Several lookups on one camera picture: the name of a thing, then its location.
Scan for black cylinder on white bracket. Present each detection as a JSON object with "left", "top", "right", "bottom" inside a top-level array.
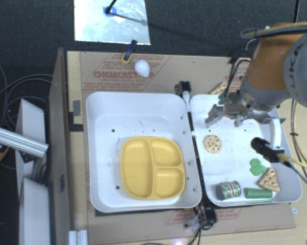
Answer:
[{"left": 250, "top": 116, "right": 287, "bottom": 163}]

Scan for white plastic tray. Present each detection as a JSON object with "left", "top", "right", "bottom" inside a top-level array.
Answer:
[
  {"left": 189, "top": 93, "right": 303, "bottom": 208},
  {"left": 86, "top": 91, "right": 203, "bottom": 213}
]

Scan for beige chocolate chip biscuit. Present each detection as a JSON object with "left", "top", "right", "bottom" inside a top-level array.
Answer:
[{"left": 203, "top": 134, "right": 223, "bottom": 154}]

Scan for pizza slice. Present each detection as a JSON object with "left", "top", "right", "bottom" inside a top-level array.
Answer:
[
  {"left": 257, "top": 166, "right": 282, "bottom": 193},
  {"left": 210, "top": 81, "right": 229, "bottom": 95}
]

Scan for yellow divided plate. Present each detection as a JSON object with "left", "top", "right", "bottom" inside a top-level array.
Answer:
[{"left": 119, "top": 136, "right": 187, "bottom": 201}]

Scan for white egg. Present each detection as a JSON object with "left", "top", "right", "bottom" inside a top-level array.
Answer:
[{"left": 134, "top": 59, "right": 151, "bottom": 79}]

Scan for green broccoli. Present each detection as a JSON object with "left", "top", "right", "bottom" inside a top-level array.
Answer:
[{"left": 249, "top": 158, "right": 268, "bottom": 177}]

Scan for black block with thin wires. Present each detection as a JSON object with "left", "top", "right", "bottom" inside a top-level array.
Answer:
[
  {"left": 174, "top": 80, "right": 193, "bottom": 95},
  {"left": 203, "top": 200, "right": 218, "bottom": 226}
]

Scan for green cylinder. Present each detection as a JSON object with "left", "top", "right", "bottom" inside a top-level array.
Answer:
[{"left": 243, "top": 187, "right": 274, "bottom": 200}]

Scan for thin black and white rod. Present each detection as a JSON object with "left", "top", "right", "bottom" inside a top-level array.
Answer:
[{"left": 183, "top": 90, "right": 212, "bottom": 211}]

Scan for green and white can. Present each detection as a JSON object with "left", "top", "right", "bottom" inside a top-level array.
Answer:
[{"left": 215, "top": 180, "right": 242, "bottom": 202}]

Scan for brown cardboard board red print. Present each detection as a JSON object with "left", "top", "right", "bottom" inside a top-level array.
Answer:
[{"left": 79, "top": 51, "right": 297, "bottom": 245}]

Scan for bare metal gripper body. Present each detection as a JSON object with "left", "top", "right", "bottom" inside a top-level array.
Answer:
[{"left": 222, "top": 92, "right": 278, "bottom": 124}]

